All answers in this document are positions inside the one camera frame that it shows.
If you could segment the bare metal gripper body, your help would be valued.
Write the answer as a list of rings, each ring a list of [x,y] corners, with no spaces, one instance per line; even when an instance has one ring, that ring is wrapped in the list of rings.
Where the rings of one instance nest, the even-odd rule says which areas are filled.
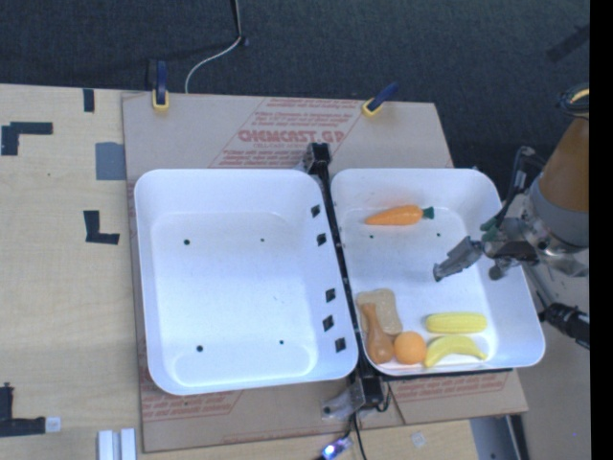
[[[538,218],[491,218],[481,225],[483,251],[490,259],[512,258],[522,265],[546,265],[570,277],[586,277],[589,267],[576,255],[583,246],[556,235]]]

